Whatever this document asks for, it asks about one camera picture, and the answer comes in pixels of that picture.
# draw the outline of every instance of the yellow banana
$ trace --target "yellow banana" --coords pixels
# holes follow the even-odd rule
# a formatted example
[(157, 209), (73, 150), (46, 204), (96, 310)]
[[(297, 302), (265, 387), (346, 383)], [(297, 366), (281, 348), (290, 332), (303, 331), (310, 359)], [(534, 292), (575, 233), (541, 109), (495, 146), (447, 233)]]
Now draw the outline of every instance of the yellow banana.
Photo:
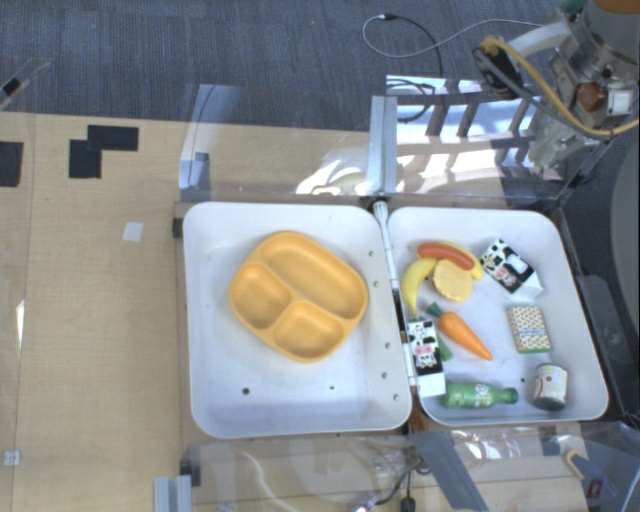
[(469, 271), (471, 272), (471, 277), (473, 277), (476, 281), (480, 281), (482, 279), (482, 265), (480, 265), (480, 260), (471, 252), (465, 249), (464, 247), (460, 247), (457, 244), (451, 242), (440, 242), (441, 244), (448, 245), (449, 247), (455, 247), (460, 252), (465, 253), (469, 258), (473, 260), (473, 268)]
[(438, 263), (438, 260), (435, 258), (418, 258), (409, 265), (409, 268), (402, 276), (402, 281), (400, 282), (402, 301), (411, 308), (413, 316), (418, 316), (417, 304), (420, 283), (433, 272), (433, 269), (436, 268), (436, 263)]

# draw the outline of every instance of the yellow cable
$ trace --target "yellow cable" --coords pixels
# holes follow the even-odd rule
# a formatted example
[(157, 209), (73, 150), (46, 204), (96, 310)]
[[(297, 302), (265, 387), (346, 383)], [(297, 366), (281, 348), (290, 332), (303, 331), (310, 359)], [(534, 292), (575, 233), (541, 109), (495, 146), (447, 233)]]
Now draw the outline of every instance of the yellow cable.
[(508, 53), (511, 57), (514, 58), (526, 71), (531, 75), (531, 77), (536, 81), (536, 83), (540, 86), (542, 91), (549, 97), (551, 102), (555, 105), (555, 107), (560, 111), (560, 113), (572, 124), (580, 128), (581, 130), (590, 133), (596, 136), (612, 136), (618, 135), (620, 133), (626, 132), (631, 128), (638, 125), (638, 119), (634, 119), (633, 121), (629, 121), (626, 124), (618, 126), (616, 128), (611, 128), (609, 130), (598, 130), (594, 128), (589, 128), (584, 125), (577, 119), (571, 111), (565, 106), (562, 100), (558, 97), (556, 92), (551, 88), (551, 86), (547, 83), (547, 81), (538, 73), (536, 68), (534, 68), (531, 63), (522, 55), (520, 55), (516, 50), (514, 50), (511, 46), (509, 46), (504, 41), (500, 41), (495, 37), (489, 36), (480, 45), (481, 50), (487, 54), (495, 56), (497, 54), (497, 49), (500, 48)]

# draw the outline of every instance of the tin can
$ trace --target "tin can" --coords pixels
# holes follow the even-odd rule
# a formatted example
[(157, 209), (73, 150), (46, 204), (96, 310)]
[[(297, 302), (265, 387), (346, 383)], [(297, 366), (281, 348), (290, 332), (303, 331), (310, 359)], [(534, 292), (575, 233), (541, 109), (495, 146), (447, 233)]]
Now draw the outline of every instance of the tin can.
[(533, 405), (545, 411), (559, 411), (567, 405), (568, 372), (553, 363), (538, 365), (535, 373)]

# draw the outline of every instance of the wooden table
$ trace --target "wooden table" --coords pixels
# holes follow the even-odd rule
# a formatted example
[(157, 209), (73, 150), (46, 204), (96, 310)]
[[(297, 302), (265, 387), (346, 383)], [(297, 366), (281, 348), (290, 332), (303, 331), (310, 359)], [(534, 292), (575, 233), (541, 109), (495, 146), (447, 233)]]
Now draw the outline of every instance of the wooden table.
[[(26, 297), (21, 355), (14, 331), (0, 338), (0, 391), (8, 393), (0, 441), (13, 446), (15, 435), (22, 456), (13, 478), (3, 468), (0, 509), (150, 511), (154, 478), (178, 472), (188, 413), (181, 408), (171, 230), (185, 148), (209, 151), (217, 183), (230, 187), (258, 163), (264, 169), (280, 165), (282, 173), (270, 179), (286, 190), (321, 167), (327, 148), (366, 147), (366, 134), (221, 125), (202, 125), (196, 134), (188, 123), (7, 113), (0, 121), (0, 140), (23, 141), (25, 155), (35, 155), (33, 174), (25, 157), (20, 186), (0, 189), (8, 219), (0, 226), (0, 278), (15, 285), (0, 297), (8, 303), (0, 304), (1, 311)], [(89, 124), (139, 128), (138, 151), (103, 151), (101, 179), (70, 179), (69, 140), (86, 139)], [(128, 223), (143, 224), (139, 241), (123, 240)], [(330, 436), (318, 441), (318, 453), (333, 442)], [(318, 456), (322, 465), (324, 455)], [(540, 455), (527, 463), (535, 461), (534, 481), (523, 477), (522, 468), (509, 469), (522, 466), (516, 460), (503, 465), (504, 475), (516, 475), (510, 481), (495, 474), (484, 479), (479, 488), (492, 510), (585, 509), (578, 480), (559, 458)], [(338, 470), (346, 482), (355, 474), (346, 462)], [(295, 484), (275, 460), (260, 471), (251, 474), (290, 498), (259, 492), (237, 510), (337, 511), (349, 497), (346, 491), (306, 496), (304, 486), (291, 488)], [(354, 481), (352, 488), (358, 485)], [(11, 490), (7, 507), (1, 496)], [(414, 495), (428, 510), (450, 510), (432, 479), (416, 484)], [(397, 510), (391, 505), (386, 510)]]

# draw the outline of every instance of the bottle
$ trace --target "bottle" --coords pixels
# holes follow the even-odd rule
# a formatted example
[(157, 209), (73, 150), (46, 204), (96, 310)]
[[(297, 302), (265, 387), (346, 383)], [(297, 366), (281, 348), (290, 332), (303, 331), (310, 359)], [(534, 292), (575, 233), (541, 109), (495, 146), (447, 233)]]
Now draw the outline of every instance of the bottle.
[(482, 409), (498, 402), (515, 404), (517, 401), (518, 391), (514, 388), (498, 389), (484, 382), (447, 381), (447, 393), (442, 395), (442, 405), (449, 408)]

